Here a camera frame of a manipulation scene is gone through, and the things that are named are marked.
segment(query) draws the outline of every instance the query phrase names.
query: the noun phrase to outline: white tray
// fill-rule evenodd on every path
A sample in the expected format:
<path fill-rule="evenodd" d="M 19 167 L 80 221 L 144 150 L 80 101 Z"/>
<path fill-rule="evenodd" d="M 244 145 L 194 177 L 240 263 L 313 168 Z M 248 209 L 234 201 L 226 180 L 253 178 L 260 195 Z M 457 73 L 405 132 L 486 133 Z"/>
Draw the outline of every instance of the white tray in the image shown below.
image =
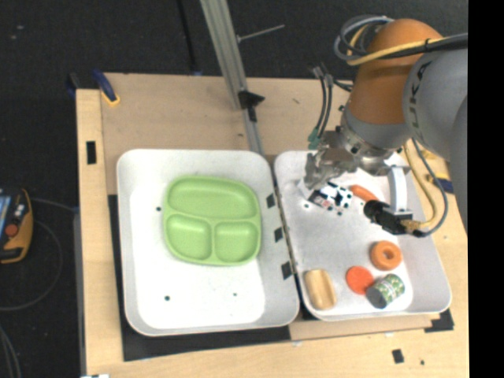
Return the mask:
<path fill-rule="evenodd" d="M 165 191 L 179 176 L 219 176 L 246 183 L 261 207 L 258 256 L 241 266 L 196 265 L 175 258 L 165 244 L 160 211 Z M 132 150 L 117 163 L 124 307 L 144 335 L 179 335 L 291 323 L 299 309 L 268 162 L 249 151 Z"/>
<path fill-rule="evenodd" d="M 350 207 L 338 215 L 308 202 L 298 188 L 305 175 L 308 151 L 289 151 L 281 154 L 275 162 L 275 175 L 280 194 L 285 224 L 295 268 L 298 272 L 302 299 L 306 308 L 323 321 L 341 321 L 359 317 L 380 317 L 412 313 L 438 313 L 445 310 L 451 301 L 450 287 L 431 236 L 415 238 L 411 235 L 392 235 L 378 224 L 371 224 L 364 215 L 364 202 L 352 199 Z M 403 166 L 406 163 L 397 154 L 388 164 Z M 335 182 L 342 187 L 360 184 L 378 199 L 390 202 L 386 176 L 371 176 L 359 169 L 345 173 Z M 424 218 L 421 203 L 413 184 L 411 172 L 406 175 L 408 208 L 415 219 Z M 386 239 L 396 243 L 402 250 L 403 262 L 394 269 L 394 274 L 404 281 L 404 295 L 384 309 L 374 308 L 364 295 L 355 294 L 345 281 L 351 266 L 366 267 L 375 278 L 385 276 L 372 265 L 369 248 L 377 241 Z M 337 303 L 332 309 L 315 309 L 309 300 L 304 274 L 312 269 L 325 269 L 333 283 Z"/>

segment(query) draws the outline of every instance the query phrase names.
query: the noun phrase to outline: yellow cable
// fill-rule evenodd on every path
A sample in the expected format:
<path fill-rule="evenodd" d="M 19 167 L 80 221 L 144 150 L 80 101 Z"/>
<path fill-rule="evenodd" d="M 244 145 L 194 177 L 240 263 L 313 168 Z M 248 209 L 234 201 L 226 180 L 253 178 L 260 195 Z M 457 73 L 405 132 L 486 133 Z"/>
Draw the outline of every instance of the yellow cable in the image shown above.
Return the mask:
<path fill-rule="evenodd" d="M 365 25 L 362 25 L 357 32 L 355 32 L 355 35 L 354 37 L 352 38 L 352 40 L 350 41 L 350 46 L 352 47 L 355 47 L 355 43 L 357 43 L 357 40 L 361 37 L 362 35 L 362 32 L 364 32 L 364 30 L 369 26 L 370 24 L 365 24 Z M 347 55 L 351 55 L 353 52 L 349 49 L 346 51 L 346 54 Z"/>
<path fill-rule="evenodd" d="M 429 39 L 429 43 L 439 42 L 448 38 Z M 350 66 L 362 65 L 363 63 L 379 59 L 380 57 L 387 56 L 388 54 L 395 54 L 397 52 L 400 52 L 401 50 L 411 49 L 420 46 L 425 46 L 425 40 L 411 43 L 404 43 L 402 45 L 397 45 L 389 47 L 387 49 L 378 50 L 377 52 L 366 54 L 365 56 L 360 57 L 359 59 L 349 60 L 346 63 L 348 63 L 348 65 Z"/>
<path fill-rule="evenodd" d="M 411 172 L 415 176 L 415 179 L 417 180 L 418 184 L 420 185 L 422 191 L 424 191 L 425 196 L 427 196 L 427 199 L 429 200 L 429 203 L 431 204 L 431 207 L 432 207 L 432 217 L 429 220 L 420 223 L 420 226 L 419 226 L 420 228 L 427 227 L 430 224 L 432 224 L 432 222 L 437 217 L 438 208 L 435 205 L 434 198 L 429 193 L 429 191 L 428 191 L 427 187 L 425 186 L 422 178 L 418 174 L 417 169 L 415 168 L 415 166 L 413 165 L 413 162 L 411 161 L 410 150 L 408 149 L 407 143 L 404 145 L 404 154 L 406 155 L 406 158 L 407 158 L 407 160 L 409 162 L 409 166 L 411 167 Z"/>

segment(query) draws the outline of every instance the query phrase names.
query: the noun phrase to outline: black wire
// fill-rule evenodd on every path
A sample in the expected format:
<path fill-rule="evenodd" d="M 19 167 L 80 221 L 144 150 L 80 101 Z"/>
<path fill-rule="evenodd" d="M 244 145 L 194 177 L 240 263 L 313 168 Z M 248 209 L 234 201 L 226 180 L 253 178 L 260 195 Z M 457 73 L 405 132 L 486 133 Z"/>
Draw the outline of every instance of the black wire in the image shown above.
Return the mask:
<path fill-rule="evenodd" d="M 322 85 L 322 109 L 321 109 L 321 115 L 319 116 L 318 118 L 318 122 L 317 122 L 317 126 L 315 126 L 315 128 L 317 130 L 319 130 L 321 124 L 322 124 L 322 120 L 324 119 L 324 115 L 325 115 L 325 106 L 327 104 L 327 98 L 328 98 L 328 94 L 327 94 L 327 91 L 325 90 L 325 81 L 324 81 L 324 77 L 323 76 L 320 76 L 319 77 L 319 80 L 321 81 L 321 85 Z"/>
<path fill-rule="evenodd" d="M 325 117 L 324 117 L 324 123 L 322 124 L 322 127 L 318 133 L 318 138 L 321 138 L 322 135 L 324 134 L 325 127 L 328 124 L 329 121 L 329 115 L 331 114 L 331 105 L 332 105 L 332 85 L 328 86 L 328 106 L 327 109 L 325 110 Z"/>
<path fill-rule="evenodd" d="M 45 225 L 44 223 L 41 223 L 40 221 L 37 221 L 37 220 L 35 221 L 35 223 L 40 225 L 42 228 L 44 228 L 49 233 L 49 235 L 51 235 L 54 242 L 56 243 L 58 258 L 59 258 L 56 276 L 54 277 L 54 280 L 50 284 L 50 286 L 39 297 L 37 297 L 34 300 L 31 300 L 29 302 L 26 302 L 25 304 L 21 304 L 18 306 L 0 306 L 0 312 L 20 311 L 22 309 L 26 309 L 30 306 L 33 306 L 33 305 L 41 302 L 53 290 L 53 288 L 56 286 L 56 283 L 60 279 L 60 275 L 61 275 L 61 272 L 63 269 L 63 250 L 61 248 L 60 240 L 54 234 L 53 230 L 51 230 L 47 225 Z"/>
<path fill-rule="evenodd" d="M 376 35 L 376 33 L 380 30 L 380 27 L 383 27 L 383 26 L 384 26 L 384 24 L 376 24 L 374 26 L 369 26 L 369 27 L 364 28 L 364 30 L 361 33 L 361 36 L 359 37 L 359 39 L 357 41 L 358 45 L 360 46 L 360 48 L 362 50 L 366 50 L 366 48 L 365 48 L 365 42 L 366 42 L 366 40 L 370 41 L 369 37 L 368 37 L 368 34 L 371 31 L 373 32 L 374 35 L 371 37 L 371 40 L 372 40 L 372 38 L 374 38 L 374 36 Z"/>
<path fill-rule="evenodd" d="M 34 198 L 34 197 L 30 197 L 30 200 L 32 202 L 39 202 L 39 203 L 44 203 L 44 204 L 47 204 L 47 205 L 51 205 L 51 206 L 55 206 L 55 207 L 59 207 L 60 209 L 65 209 L 65 210 L 68 210 L 74 214 L 78 213 L 77 212 L 77 208 L 72 208 L 70 206 L 67 206 L 67 205 L 63 205 L 61 203 L 58 203 L 58 202 L 53 202 L 51 200 L 47 200 L 47 199 L 44 199 L 44 198 Z"/>
<path fill-rule="evenodd" d="M 432 171 L 431 167 L 427 163 L 427 160 L 425 160 L 425 157 L 422 154 L 421 149 L 418 146 L 417 141 L 415 139 L 411 139 L 411 140 L 413 141 L 413 145 L 415 146 L 415 150 L 417 151 L 418 156 L 420 157 L 420 159 L 424 163 L 425 168 L 428 170 L 428 173 L 432 176 L 432 179 L 434 180 L 435 184 L 437 185 L 437 187 L 441 191 L 441 195 L 443 196 L 443 203 L 444 203 L 443 215 L 439 219 L 438 223 L 432 229 L 430 229 L 428 231 L 425 231 L 425 232 L 421 231 L 421 230 L 415 230 L 415 231 L 413 231 L 413 234 L 415 236 L 421 238 L 421 237 L 425 237 L 425 236 L 433 234 L 434 232 L 436 232 L 441 227 L 441 225 L 443 225 L 443 223 L 446 220 L 447 215 L 448 215 L 448 197 L 447 197 L 447 193 L 443 189 L 443 185 L 439 182 L 439 180 L 435 176 L 435 173 L 434 173 L 434 171 Z"/>
<path fill-rule="evenodd" d="M 467 34 L 455 35 L 448 39 L 443 39 L 433 43 L 425 43 L 423 46 L 412 47 L 409 49 L 400 50 L 393 54 L 387 54 L 379 57 L 379 59 L 393 59 L 397 57 L 412 56 L 414 54 L 422 54 L 426 52 L 436 52 L 438 50 L 456 50 L 468 47 L 469 38 Z"/>
<path fill-rule="evenodd" d="M 377 26 L 387 24 L 391 21 L 393 21 L 393 20 L 388 17 L 378 17 L 378 16 L 370 16 L 370 15 L 363 15 L 363 16 L 357 16 L 357 17 L 351 18 L 341 27 L 341 30 L 339 32 L 340 42 L 343 43 L 343 45 L 345 45 L 345 47 L 348 50 L 350 50 L 352 52 L 352 54 L 354 54 L 354 56 L 357 56 L 357 57 L 365 56 L 366 54 L 368 54 L 367 50 L 352 46 L 350 44 L 350 42 L 347 40 L 347 36 L 352 32 L 357 32 L 358 29 L 363 27 L 364 25 L 368 25 L 367 28 L 375 28 Z"/>
<path fill-rule="evenodd" d="M 2 343 L 4 346 L 4 350 L 6 352 L 6 357 L 9 356 L 9 352 L 10 352 L 10 356 L 14 361 L 14 367 L 16 367 L 17 378 L 21 378 L 22 377 L 21 368 L 19 365 L 19 360 L 16 355 L 16 351 L 14 350 L 14 346 L 13 346 L 12 342 L 10 341 L 10 338 L 8 337 L 6 331 L 3 329 L 1 324 L 0 324 L 0 335 L 2 336 Z M 10 376 L 12 378 L 14 378 L 14 375 L 12 374 L 13 371 L 12 371 L 12 366 L 11 366 L 10 362 L 9 362 L 9 370 L 11 372 Z"/>
<path fill-rule="evenodd" d="M 2 335 L 2 346 L 3 346 L 4 355 L 6 356 L 7 368 L 9 369 L 9 377 L 13 378 L 14 377 L 14 371 L 13 371 L 12 363 L 10 361 L 10 358 L 11 358 L 10 357 L 10 350 L 7 347 L 7 341 L 6 341 L 6 339 L 4 338 L 3 335 Z"/>
<path fill-rule="evenodd" d="M 183 34 L 185 36 L 187 52 L 189 53 L 189 69 L 192 72 L 201 72 L 201 69 L 198 67 L 196 62 L 195 50 L 192 45 L 191 33 L 189 32 L 189 26 L 187 24 L 186 11 L 183 7 L 182 0 L 175 0 L 176 6 L 179 10 L 180 22 L 182 23 Z"/>
<path fill-rule="evenodd" d="M 333 80 L 333 83 L 336 84 L 342 90 L 352 92 L 352 87 L 353 87 L 352 84 L 345 84 L 345 83 L 342 83 L 341 81 L 338 81 L 338 80 Z"/>

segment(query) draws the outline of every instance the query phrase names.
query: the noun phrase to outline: small can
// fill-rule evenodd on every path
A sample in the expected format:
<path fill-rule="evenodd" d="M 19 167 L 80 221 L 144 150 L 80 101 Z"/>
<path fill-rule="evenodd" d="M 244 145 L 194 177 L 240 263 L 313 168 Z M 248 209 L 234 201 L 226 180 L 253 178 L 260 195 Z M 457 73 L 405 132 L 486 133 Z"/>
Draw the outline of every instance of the small can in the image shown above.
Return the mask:
<path fill-rule="evenodd" d="M 405 287 L 401 278 L 395 274 L 387 274 L 368 288 L 365 295 L 372 306 L 383 309 L 403 295 L 404 291 Z"/>

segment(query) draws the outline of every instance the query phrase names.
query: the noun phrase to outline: black clip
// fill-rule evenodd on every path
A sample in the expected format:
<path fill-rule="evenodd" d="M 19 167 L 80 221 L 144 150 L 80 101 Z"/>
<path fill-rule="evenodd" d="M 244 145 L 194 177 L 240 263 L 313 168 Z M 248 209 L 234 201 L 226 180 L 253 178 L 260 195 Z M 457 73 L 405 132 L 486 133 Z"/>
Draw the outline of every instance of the black clip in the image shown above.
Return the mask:
<path fill-rule="evenodd" d="M 249 113 L 249 119 L 251 122 L 257 123 L 258 117 L 255 113 L 255 107 L 265 100 L 265 97 L 261 97 L 260 95 L 254 94 L 249 91 L 240 91 L 238 93 L 239 104 L 242 106 L 242 109 L 246 109 Z"/>

